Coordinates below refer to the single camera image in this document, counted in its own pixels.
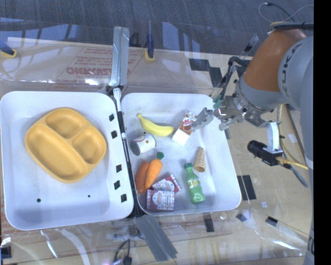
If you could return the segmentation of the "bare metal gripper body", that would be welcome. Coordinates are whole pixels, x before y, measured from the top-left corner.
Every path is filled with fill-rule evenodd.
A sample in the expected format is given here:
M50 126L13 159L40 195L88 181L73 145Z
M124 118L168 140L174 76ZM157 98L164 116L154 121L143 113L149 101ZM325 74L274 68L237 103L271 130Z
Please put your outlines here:
M231 96L224 96L220 93L213 99L213 103L214 116L220 119L225 126L244 121L259 128L268 125L268 122L261 118L266 111L253 105L240 92L234 92Z

